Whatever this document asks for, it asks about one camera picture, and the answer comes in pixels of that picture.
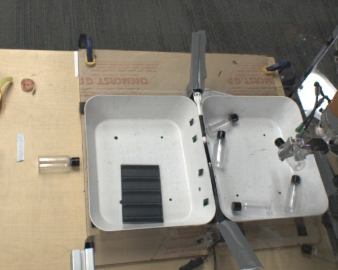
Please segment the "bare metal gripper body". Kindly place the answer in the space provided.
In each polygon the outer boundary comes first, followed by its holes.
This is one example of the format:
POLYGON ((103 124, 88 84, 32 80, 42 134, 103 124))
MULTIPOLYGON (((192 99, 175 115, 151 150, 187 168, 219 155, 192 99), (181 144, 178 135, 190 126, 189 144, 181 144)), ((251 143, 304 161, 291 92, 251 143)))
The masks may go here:
POLYGON ((308 128, 308 144, 314 151, 331 152, 338 157, 338 119, 314 118, 308 128))

